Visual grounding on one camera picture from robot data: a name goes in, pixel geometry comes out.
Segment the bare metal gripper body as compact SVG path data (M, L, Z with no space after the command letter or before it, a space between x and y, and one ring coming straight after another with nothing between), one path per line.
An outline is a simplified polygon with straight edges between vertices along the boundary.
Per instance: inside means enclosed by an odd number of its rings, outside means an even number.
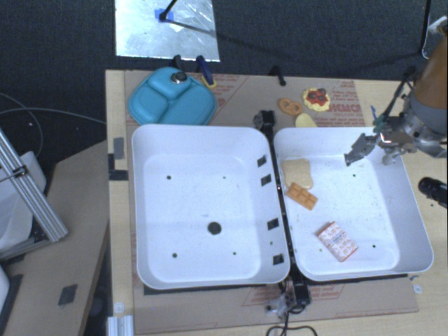
M377 145L398 146L403 154L421 151L432 158L447 158L447 149L442 147L441 134L425 126L415 115L379 116L374 121L374 132L379 136Z

